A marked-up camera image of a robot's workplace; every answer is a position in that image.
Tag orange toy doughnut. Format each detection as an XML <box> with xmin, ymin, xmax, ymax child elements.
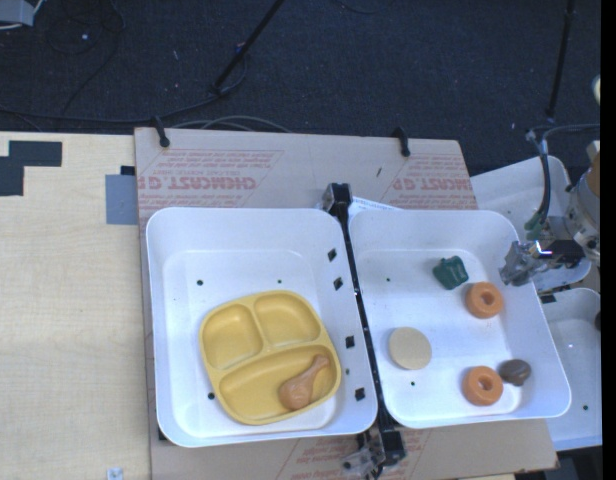
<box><xmin>463</xmin><ymin>281</ymin><xmax>505</xmax><ymax>320</ymax></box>
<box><xmin>461</xmin><ymin>365</ymin><xmax>505</xmax><ymax>408</ymax></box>

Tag tan toy chicken drumstick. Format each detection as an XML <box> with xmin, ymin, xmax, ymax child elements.
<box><xmin>277</xmin><ymin>353</ymin><xmax>333</xmax><ymax>412</ymax></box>

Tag brown cardboard board red print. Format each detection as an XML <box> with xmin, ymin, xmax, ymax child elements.
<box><xmin>133</xmin><ymin>126</ymin><xmax>561</xmax><ymax>480</ymax></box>

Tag yellow divided plate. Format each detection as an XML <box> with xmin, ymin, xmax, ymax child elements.
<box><xmin>198</xmin><ymin>289</ymin><xmax>343</xmax><ymax>427</ymax></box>

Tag thin black rod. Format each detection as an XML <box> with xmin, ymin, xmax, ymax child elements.
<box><xmin>332</xmin><ymin>202</ymin><xmax>390</xmax><ymax>437</ymax></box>

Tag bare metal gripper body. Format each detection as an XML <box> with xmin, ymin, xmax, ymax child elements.
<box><xmin>536</xmin><ymin>215</ymin><xmax>602</xmax><ymax>270</ymax></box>

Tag beige round biscuit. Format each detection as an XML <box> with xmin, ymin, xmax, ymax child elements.
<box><xmin>386</xmin><ymin>326</ymin><xmax>434</xmax><ymax>371</ymax></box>

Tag black block with thin wires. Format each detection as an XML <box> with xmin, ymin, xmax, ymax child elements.
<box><xmin>321</xmin><ymin>182</ymin><xmax>352</xmax><ymax>215</ymax></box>
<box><xmin>376</xmin><ymin>428</ymin><xmax>407</xmax><ymax>468</ymax></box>

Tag green toy bell pepper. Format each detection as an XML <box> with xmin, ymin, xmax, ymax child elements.
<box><xmin>432</xmin><ymin>255</ymin><xmax>470</xmax><ymax>291</ymax></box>

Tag brown toy mushroom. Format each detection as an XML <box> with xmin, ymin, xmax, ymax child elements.
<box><xmin>497</xmin><ymin>358</ymin><xmax>533</xmax><ymax>387</ymax></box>

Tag white paper sheet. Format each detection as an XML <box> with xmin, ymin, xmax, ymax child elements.
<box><xmin>349</xmin><ymin>196</ymin><xmax>405</xmax><ymax>215</ymax></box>

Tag white plastic tray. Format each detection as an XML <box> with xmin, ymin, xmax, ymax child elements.
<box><xmin>469</xmin><ymin>154</ymin><xmax>593</xmax><ymax>295</ymax></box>
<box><xmin>537</xmin><ymin>287</ymin><xmax>603</xmax><ymax>452</ymax></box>
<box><xmin>347</xmin><ymin>209</ymin><xmax>573</xmax><ymax>430</ymax></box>
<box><xmin>145</xmin><ymin>206</ymin><xmax>379</xmax><ymax>449</ymax></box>

